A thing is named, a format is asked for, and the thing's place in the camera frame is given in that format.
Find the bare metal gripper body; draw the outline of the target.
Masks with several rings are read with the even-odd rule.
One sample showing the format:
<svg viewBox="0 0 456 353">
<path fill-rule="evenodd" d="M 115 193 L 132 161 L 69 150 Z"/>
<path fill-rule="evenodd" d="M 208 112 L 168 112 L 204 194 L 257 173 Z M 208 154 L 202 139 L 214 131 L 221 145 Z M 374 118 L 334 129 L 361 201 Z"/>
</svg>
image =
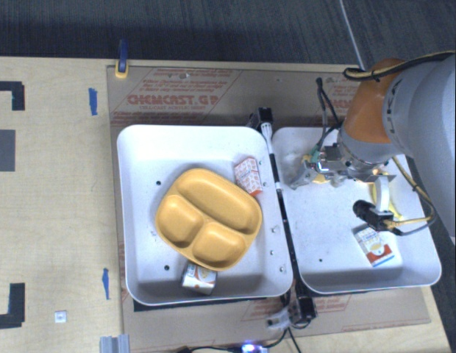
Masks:
<svg viewBox="0 0 456 353">
<path fill-rule="evenodd" d="M 354 181 L 373 183 L 379 177 L 386 177 L 392 181 L 396 175 L 388 174 L 381 169 L 381 163 L 367 163 L 358 160 L 342 144 L 334 143 L 331 146 L 319 147 L 316 144 L 309 154 L 303 157 L 315 164 L 318 176 L 329 182 L 332 176 L 340 174 Z"/>
</svg>

